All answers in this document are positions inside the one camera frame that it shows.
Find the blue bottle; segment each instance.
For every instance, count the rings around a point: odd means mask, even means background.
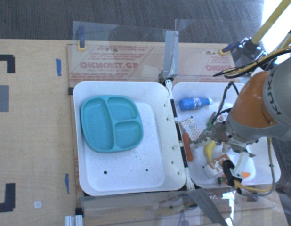
[[[186,98],[181,99],[179,101],[179,107],[181,111],[187,111],[187,110],[199,110],[205,105],[211,105],[212,99],[207,98],[200,98],[200,97],[194,97],[194,98]]]

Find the wooden table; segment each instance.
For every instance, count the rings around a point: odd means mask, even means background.
[[[15,207],[0,212],[0,226],[64,225],[64,216],[75,214],[72,97],[68,94],[67,64],[67,45],[71,43],[0,39],[0,54],[16,59],[15,73],[7,73],[6,61],[0,61],[0,86],[8,88],[9,95],[8,112],[0,112],[1,205],[6,184],[15,184]],[[57,72],[58,61],[61,74]],[[277,193],[268,200],[273,207],[238,210],[235,215],[255,218],[255,223],[262,226],[287,225]]]

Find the blue mark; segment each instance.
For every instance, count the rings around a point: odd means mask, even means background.
[[[58,76],[62,76],[61,72],[62,72],[62,63],[61,60],[56,58],[56,65],[57,65],[57,75]]]
[[[65,174],[64,182],[66,185],[67,193],[69,194],[69,174],[68,173]]]

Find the gray square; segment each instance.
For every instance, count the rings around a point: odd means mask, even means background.
[[[0,85],[0,112],[8,112],[9,109],[9,86]]]

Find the robotic arm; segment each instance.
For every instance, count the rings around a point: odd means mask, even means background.
[[[291,140],[291,58],[270,72],[255,74],[245,84],[227,120],[215,123],[211,139],[223,142],[223,152],[230,148],[240,153],[236,166],[226,162],[223,170],[227,183],[242,181],[240,176],[249,156],[246,146],[261,137]]]

